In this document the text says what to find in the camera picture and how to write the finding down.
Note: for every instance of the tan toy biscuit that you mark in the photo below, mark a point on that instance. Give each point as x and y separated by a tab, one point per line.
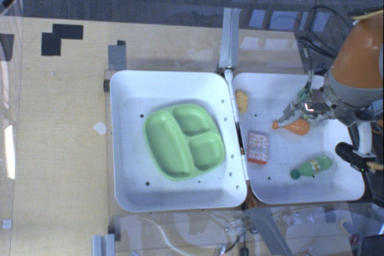
241	100

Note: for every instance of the thin black and white rod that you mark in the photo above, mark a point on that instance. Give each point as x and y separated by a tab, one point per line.
235	111

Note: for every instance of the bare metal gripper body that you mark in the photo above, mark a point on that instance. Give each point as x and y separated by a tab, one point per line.
313	109

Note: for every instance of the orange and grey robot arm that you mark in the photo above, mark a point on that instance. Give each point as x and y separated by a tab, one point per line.
357	60

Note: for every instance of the white plastic tray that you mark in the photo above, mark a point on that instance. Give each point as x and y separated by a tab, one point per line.
300	189
132	189

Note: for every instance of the orange toy drumstick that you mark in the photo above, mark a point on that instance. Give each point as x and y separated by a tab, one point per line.
298	127

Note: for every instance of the orange and white carton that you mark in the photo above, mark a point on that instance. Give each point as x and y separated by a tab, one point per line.
258	147

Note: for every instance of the black cylinder on white bracket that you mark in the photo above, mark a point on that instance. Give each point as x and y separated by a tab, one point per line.
357	150

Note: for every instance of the green divided plate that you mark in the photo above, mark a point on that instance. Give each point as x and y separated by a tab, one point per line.
168	141

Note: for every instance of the green plastic bottle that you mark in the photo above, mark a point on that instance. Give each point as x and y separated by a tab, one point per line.
313	166

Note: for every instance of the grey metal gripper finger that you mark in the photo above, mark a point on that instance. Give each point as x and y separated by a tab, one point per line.
290	109
285	120

